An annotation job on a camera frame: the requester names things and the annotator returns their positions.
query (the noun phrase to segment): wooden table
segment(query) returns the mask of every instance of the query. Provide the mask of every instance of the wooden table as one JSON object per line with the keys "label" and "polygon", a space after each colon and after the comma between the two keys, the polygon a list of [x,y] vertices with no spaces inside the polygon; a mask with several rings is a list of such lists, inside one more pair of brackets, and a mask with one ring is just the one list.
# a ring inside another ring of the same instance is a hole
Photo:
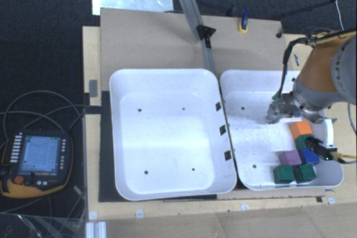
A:
{"label": "wooden table", "polygon": [[[217,29],[211,38],[217,76],[228,69],[280,70],[286,45],[298,35],[284,35],[277,21],[249,20],[246,35],[238,32],[235,18],[204,16],[205,25]],[[302,67],[311,48],[296,46],[292,70]],[[110,75],[123,68],[204,68],[201,44],[196,43],[181,14],[103,9],[101,27],[83,28],[85,92],[92,85],[91,105],[101,105],[101,92],[108,91]],[[347,105],[335,104],[327,116],[338,118],[334,124],[335,144],[345,154],[356,153],[356,137],[350,127]],[[353,118],[356,108],[353,107]],[[85,158],[88,188],[89,220],[133,218],[137,210],[146,217],[196,215],[240,211],[248,204],[250,210],[265,208],[322,206],[327,197],[336,203],[357,202],[356,166],[345,165],[344,180],[338,187],[291,188],[287,190],[236,190],[218,195],[215,201],[142,201],[98,202],[99,193],[100,115],[85,116]],[[316,201],[322,197],[322,203]]]}

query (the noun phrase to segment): orange block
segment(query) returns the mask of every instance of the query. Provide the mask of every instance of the orange block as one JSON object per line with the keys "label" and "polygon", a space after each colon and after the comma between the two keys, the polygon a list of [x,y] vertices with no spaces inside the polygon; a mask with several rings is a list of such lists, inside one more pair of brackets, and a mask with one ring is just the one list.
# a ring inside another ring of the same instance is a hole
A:
{"label": "orange block", "polygon": [[312,129],[308,121],[295,122],[293,125],[290,126],[290,131],[294,140],[300,137],[301,135],[312,134]]}

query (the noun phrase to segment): purple block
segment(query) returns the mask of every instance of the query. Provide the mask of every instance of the purple block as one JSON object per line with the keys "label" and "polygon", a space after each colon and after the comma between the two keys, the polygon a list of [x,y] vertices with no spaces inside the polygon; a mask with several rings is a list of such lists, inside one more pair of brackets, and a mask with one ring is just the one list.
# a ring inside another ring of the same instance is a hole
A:
{"label": "purple block", "polygon": [[297,166],[302,164],[297,150],[284,151],[279,155],[279,161],[281,165]]}

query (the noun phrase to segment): blue block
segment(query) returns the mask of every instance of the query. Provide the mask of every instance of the blue block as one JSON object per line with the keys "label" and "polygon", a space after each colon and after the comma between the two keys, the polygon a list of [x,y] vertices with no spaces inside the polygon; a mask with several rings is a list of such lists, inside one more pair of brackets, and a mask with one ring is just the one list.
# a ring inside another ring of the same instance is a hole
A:
{"label": "blue block", "polygon": [[308,149],[303,149],[299,151],[300,158],[303,164],[318,164],[319,163],[319,157],[317,156],[316,153],[308,150]]}

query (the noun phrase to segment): black floor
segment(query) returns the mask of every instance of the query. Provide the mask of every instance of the black floor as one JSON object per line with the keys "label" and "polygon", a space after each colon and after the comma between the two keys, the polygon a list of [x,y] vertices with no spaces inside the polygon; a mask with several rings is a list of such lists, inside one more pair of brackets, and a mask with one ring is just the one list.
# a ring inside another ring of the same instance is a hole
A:
{"label": "black floor", "polygon": [[[246,7],[249,17],[281,20],[288,33],[306,32],[312,27],[340,29],[336,6],[329,0],[197,0],[201,13],[226,14],[228,8]],[[174,0],[176,10],[180,10]],[[345,28],[356,27],[356,0],[339,0]],[[91,0],[0,0],[0,112],[17,96],[32,90],[52,90],[65,95],[76,104],[83,104],[83,61],[81,28],[99,25],[99,17],[91,15]],[[46,95],[23,99],[18,109],[43,112],[61,106],[62,102]],[[75,114],[67,110],[58,120],[69,126]],[[14,116],[8,131],[21,126],[26,116]],[[33,205],[15,211],[41,216],[78,217],[83,209],[80,202],[84,191],[82,132],[77,124],[71,132],[75,143],[74,171],[65,190],[45,197]],[[0,144],[4,134],[0,131]],[[14,208],[32,200],[0,198],[0,211]]]}

